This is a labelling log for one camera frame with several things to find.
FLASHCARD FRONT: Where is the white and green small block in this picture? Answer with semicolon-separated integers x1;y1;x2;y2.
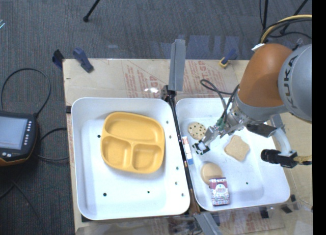
192;140;211;156

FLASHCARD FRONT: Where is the tan biscuit with dark dots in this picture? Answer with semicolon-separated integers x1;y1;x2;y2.
187;122;207;140

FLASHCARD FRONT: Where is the round tan bun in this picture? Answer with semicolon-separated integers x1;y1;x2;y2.
200;162;224;185

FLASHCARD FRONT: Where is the tan bread slice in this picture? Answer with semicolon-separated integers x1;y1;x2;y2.
224;134;251;163

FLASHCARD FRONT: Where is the black tripod stand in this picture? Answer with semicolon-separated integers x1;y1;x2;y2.
259;0;313;36
83;0;114;23

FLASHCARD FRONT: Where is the red and white carton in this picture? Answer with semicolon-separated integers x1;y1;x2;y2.
209;177;231;207

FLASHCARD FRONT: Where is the brown cardboard board red print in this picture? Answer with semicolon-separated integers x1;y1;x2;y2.
62;58;313;235

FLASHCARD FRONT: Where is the black cylinder on white bracket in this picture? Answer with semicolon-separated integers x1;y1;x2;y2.
260;126;298;169

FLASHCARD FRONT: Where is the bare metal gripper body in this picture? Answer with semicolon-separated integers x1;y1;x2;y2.
213;109;250;138

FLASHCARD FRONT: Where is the thin black and white rod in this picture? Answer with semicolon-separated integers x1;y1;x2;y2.
165;94;201;216

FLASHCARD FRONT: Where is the white plastic tray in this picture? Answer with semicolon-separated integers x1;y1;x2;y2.
71;97;192;221
175;97;291;212

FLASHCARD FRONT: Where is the black block with thin wires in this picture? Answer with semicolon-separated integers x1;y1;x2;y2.
160;84;177;100

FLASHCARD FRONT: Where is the yellow divided plate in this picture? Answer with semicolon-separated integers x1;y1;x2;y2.
100;111;166;174

